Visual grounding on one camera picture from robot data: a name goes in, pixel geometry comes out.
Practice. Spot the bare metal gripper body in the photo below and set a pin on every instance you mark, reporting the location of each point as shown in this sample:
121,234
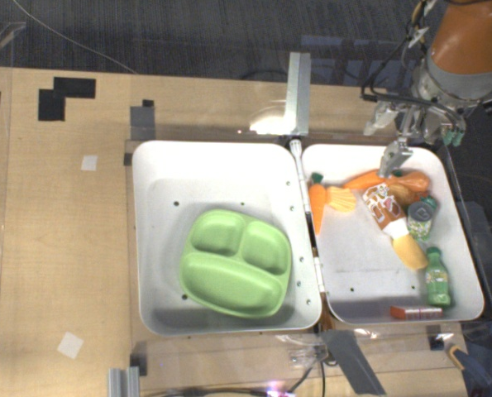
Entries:
433,106

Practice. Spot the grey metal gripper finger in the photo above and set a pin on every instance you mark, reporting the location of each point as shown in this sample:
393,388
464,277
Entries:
394,157

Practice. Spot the orange toy sausage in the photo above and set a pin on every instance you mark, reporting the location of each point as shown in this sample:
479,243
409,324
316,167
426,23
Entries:
415,180

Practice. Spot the tan toy bread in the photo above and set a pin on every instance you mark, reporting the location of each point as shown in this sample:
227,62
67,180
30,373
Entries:
402,192

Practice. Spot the yellow ridged toy food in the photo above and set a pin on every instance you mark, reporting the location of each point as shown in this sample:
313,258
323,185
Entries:
340,199

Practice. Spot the green can with grey lid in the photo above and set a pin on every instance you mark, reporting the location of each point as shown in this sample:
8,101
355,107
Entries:
420,221

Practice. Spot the orange carrot with green top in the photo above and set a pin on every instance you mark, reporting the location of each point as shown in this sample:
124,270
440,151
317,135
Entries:
316,201

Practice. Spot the white plastic tray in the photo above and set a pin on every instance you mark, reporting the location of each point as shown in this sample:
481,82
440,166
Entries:
229,172
365,263

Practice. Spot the green plastic bottle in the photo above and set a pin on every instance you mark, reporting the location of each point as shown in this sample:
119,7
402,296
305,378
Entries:
438,283

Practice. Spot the orange and white carton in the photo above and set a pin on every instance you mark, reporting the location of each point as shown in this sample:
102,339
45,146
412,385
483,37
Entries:
415,312

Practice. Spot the green divided plate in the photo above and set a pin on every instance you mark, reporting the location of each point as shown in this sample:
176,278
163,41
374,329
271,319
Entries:
229,271

